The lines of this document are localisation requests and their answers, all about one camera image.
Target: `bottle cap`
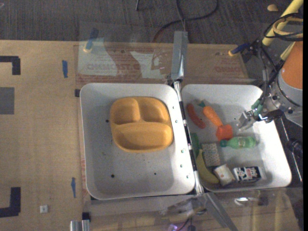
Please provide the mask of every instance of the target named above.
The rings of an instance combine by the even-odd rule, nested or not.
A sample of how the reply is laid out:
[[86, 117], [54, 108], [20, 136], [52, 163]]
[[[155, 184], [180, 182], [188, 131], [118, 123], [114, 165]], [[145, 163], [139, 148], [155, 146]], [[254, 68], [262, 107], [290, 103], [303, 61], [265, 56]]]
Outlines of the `bottle cap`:
[[220, 141], [220, 146], [221, 147], [226, 147], [227, 146], [227, 141], [226, 140], [221, 140]]

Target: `bottle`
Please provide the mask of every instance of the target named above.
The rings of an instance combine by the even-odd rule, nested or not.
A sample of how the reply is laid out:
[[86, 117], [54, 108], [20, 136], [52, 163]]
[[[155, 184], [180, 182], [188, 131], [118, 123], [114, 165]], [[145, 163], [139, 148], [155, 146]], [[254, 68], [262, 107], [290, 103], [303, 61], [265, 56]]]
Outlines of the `bottle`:
[[232, 147], [234, 149], [239, 149], [239, 148], [252, 148], [255, 147], [257, 144], [257, 141], [251, 137], [233, 137], [230, 140], [221, 140], [220, 141], [220, 146], [221, 147]]

